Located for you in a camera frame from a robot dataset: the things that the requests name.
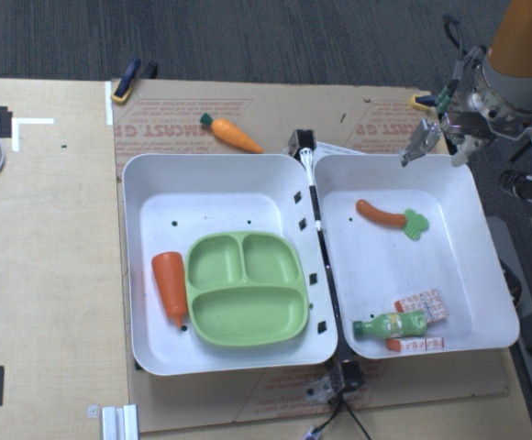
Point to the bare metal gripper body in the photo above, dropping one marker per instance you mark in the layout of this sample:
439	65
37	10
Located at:
472	119

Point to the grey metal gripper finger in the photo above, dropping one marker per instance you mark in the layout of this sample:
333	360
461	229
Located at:
419	141
464	150

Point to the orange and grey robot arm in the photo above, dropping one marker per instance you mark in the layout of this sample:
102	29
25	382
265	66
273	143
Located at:
520	35

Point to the orange toy sausage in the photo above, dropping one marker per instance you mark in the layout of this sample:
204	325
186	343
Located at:
378	216

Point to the brown cardboard board, red print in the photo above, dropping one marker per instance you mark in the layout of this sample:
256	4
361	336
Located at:
293	108

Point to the white plastic tray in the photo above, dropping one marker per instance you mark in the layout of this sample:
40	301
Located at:
229	190
385	273

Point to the thin black and white rod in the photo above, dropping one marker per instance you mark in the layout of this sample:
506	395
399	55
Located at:
325	250

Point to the orange and white carton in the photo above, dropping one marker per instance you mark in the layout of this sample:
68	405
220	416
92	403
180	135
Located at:
424	301
415	344

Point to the green plastic bottle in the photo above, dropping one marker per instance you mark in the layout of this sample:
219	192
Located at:
394	324

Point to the orange toy carrot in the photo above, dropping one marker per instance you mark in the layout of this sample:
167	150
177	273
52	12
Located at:
231	132

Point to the green divided plate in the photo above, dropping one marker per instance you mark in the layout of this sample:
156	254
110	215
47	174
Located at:
247	310

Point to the black cylinder on white bracket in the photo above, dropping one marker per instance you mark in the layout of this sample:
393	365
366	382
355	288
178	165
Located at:
525	188

